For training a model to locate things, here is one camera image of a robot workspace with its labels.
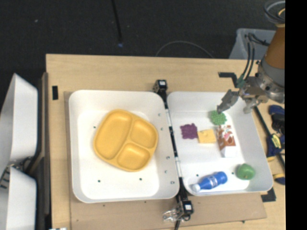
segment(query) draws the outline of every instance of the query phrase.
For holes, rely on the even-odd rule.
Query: bottle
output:
[[[201,189],[212,189],[226,182],[227,175],[223,171],[220,171],[203,177],[201,182],[192,185],[192,189],[195,192],[199,192]]]

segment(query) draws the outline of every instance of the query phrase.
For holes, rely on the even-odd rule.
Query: yellow block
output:
[[[198,139],[200,143],[215,143],[216,137],[213,129],[198,131]]]

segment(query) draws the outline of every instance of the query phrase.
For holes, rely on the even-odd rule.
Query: green fruit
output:
[[[255,170],[250,165],[243,163],[238,167],[236,175],[242,180],[250,180],[255,176]]]

